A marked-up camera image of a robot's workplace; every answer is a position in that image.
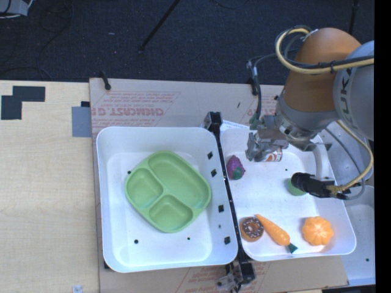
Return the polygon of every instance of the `metal pole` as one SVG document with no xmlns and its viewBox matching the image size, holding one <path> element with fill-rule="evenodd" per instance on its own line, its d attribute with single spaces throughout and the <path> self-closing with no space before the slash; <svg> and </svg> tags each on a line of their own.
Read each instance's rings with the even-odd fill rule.
<svg viewBox="0 0 391 293">
<path fill-rule="evenodd" d="M 352 16 L 350 19 L 350 26 L 349 26 L 349 34 L 351 34 L 351 35 L 353 32 L 354 21 L 356 20 L 356 12 L 357 12 L 358 8 L 359 8 L 359 0 L 354 0 L 353 9 L 352 9 Z"/>
<path fill-rule="evenodd" d="M 180 2 L 181 0 L 175 0 L 174 3 L 170 6 L 170 8 L 167 10 L 167 12 L 163 15 L 163 17 L 160 19 L 159 23 L 155 26 L 155 28 L 151 31 L 151 33 L 149 34 L 149 36 L 147 37 L 147 39 L 145 39 L 145 41 L 140 45 L 139 47 L 139 53 L 143 53 L 144 52 L 144 49 L 145 49 L 145 46 L 147 45 L 147 43 L 152 39 L 152 37 L 156 34 L 156 32 L 158 31 L 158 29 L 160 28 L 160 26 L 163 25 L 163 23 L 165 22 L 165 20 L 167 19 L 167 17 L 169 17 L 169 15 L 171 14 L 171 12 L 173 11 L 173 9 L 177 6 L 177 4 Z"/>
</svg>

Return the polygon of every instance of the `white tray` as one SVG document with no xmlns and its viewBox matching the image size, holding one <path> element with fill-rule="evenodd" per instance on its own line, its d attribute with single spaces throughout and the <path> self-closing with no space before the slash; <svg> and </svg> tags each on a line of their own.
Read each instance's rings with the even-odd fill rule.
<svg viewBox="0 0 391 293">
<path fill-rule="evenodd" d="M 180 155 L 211 186 L 209 205 L 177 233 L 157 230 L 125 196 L 128 171 L 159 150 Z M 137 272 L 223 265 L 235 259 L 238 243 L 212 133 L 203 128 L 108 127 L 97 137 L 97 159 L 103 257 L 112 270 Z"/>
<path fill-rule="evenodd" d="M 228 128 L 221 134 L 225 161 L 235 155 L 246 170 L 241 179 L 229 181 L 238 221 L 261 214 L 281 226 L 298 249 L 291 254 L 287 247 L 277 245 L 264 233 L 256 242 L 243 240 L 244 251 L 256 261 L 351 253 L 356 247 L 356 237 L 342 200 L 309 194 L 295 196 L 287 191 L 287 181 L 294 173 L 316 173 L 313 153 L 289 145 L 283 150 L 280 162 L 250 162 L 245 155 L 248 136 L 249 130 L 242 128 Z M 327 245 L 312 246 L 302 237 L 305 218 L 316 215 L 328 219 L 333 227 L 334 237 Z"/>
</svg>

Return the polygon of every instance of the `black clamp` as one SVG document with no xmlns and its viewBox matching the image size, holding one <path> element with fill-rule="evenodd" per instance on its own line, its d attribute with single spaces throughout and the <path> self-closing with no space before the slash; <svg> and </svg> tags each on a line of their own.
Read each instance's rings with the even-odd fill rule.
<svg viewBox="0 0 391 293">
<path fill-rule="evenodd" d="M 100 71 L 99 72 L 99 78 L 102 78 L 103 79 L 103 82 L 104 82 L 104 88 L 106 90 L 110 90 L 111 89 L 111 84 L 109 84 L 109 81 L 108 81 L 108 78 L 106 77 L 105 73 L 103 71 Z"/>
<path fill-rule="evenodd" d="M 335 64 L 335 61 L 331 61 L 330 62 L 330 74 L 334 74 L 335 73 L 334 64 Z"/>
<path fill-rule="evenodd" d="M 235 291 L 238 292 L 240 287 L 243 284 L 248 284 L 255 279 L 254 268 L 249 262 L 249 257 L 246 255 L 246 252 L 243 250 L 241 236 L 238 226 L 238 219 L 236 217 L 235 206 L 233 204 L 231 188 L 228 181 L 227 169 L 225 167 L 224 154 L 222 152 L 222 146 L 220 141 L 220 126 L 223 124 L 222 116 L 220 112 L 209 112 L 204 119 L 204 128 L 212 132 L 216 138 L 217 148 L 219 150 L 220 162 L 222 167 L 222 172 L 224 176 L 225 188 L 227 190 L 228 200 L 230 202 L 230 209 L 232 214 L 232 219 L 235 224 L 235 234 L 236 240 L 238 241 L 238 265 L 233 266 L 233 263 L 230 263 L 226 266 L 227 274 L 222 278 L 216 280 L 216 287 L 218 289 L 231 290 L 236 288 Z"/>
</svg>

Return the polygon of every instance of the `cardboard sheet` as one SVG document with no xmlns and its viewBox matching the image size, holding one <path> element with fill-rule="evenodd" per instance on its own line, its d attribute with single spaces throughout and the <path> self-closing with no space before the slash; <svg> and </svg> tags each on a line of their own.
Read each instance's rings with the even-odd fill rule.
<svg viewBox="0 0 391 293">
<path fill-rule="evenodd" d="M 100 288 L 106 292 L 218 292 L 215 280 L 225 266 L 191 267 L 148 272 L 117 273 L 104 268 L 96 137 L 107 126 L 202 126 L 208 112 L 221 112 L 224 120 L 249 125 L 257 107 L 250 85 L 197 82 L 90 79 L 90 105 L 97 202 Z M 273 114 L 281 86 L 262 85 L 262 114 Z M 256 279 L 243 293 L 272 293 L 345 286 L 348 283 L 339 256 L 253 262 Z"/>
</svg>

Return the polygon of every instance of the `small can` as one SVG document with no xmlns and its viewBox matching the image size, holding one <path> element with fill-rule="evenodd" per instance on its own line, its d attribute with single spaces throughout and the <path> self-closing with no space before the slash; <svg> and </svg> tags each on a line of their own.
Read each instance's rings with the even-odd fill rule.
<svg viewBox="0 0 391 293">
<path fill-rule="evenodd" d="M 261 162 L 279 162 L 282 158 L 282 149 L 279 146 L 273 152 L 266 154 L 266 156 L 261 160 Z"/>
</svg>

